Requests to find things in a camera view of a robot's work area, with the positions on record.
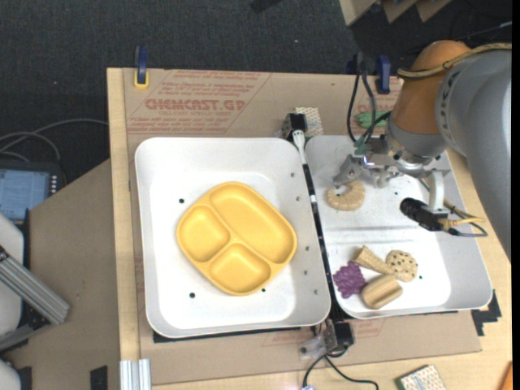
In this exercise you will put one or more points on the black cylinder on white bracket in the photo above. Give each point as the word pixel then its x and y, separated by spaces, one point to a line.
pixel 422 213

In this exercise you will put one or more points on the tan toy waffle cone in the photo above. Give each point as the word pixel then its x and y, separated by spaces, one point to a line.
pixel 369 259

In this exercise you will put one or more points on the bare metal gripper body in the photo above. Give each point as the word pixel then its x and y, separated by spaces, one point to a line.
pixel 380 154

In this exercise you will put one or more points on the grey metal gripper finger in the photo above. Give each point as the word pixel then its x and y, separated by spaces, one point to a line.
pixel 348 172
pixel 382 179

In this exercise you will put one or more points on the green toy vegetable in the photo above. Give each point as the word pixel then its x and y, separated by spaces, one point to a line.
pixel 371 118

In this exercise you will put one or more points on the purple toy grapes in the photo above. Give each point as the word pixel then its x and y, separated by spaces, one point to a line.
pixel 349 279

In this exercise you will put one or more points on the white patterned packet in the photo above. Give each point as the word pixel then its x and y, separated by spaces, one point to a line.
pixel 315 118
pixel 420 379

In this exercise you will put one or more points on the beige chocolate chip biscuit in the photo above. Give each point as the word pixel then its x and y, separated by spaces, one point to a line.
pixel 402 264

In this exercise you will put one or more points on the yellow divided plate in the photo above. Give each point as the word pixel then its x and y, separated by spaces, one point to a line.
pixel 239 234

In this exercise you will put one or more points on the white plastic tray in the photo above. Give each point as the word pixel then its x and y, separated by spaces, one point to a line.
pixel 386 226
pixel 227 157

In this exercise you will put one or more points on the brown cardboard board red print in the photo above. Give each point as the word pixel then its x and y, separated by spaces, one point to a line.
pixel 195 108

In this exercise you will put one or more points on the thin black and white rod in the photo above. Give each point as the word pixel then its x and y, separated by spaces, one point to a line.
pixel 313 193

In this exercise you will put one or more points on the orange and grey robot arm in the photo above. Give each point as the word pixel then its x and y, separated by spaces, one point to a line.
pixel 475 108

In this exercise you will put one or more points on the beige toy croissant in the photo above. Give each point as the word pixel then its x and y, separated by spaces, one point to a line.
pixel 345 200

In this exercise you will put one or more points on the orange object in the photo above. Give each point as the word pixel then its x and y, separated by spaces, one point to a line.
pixel 508 378

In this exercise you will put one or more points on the beige toy bread loaf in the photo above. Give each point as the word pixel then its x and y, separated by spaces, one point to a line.
pixel 382 291

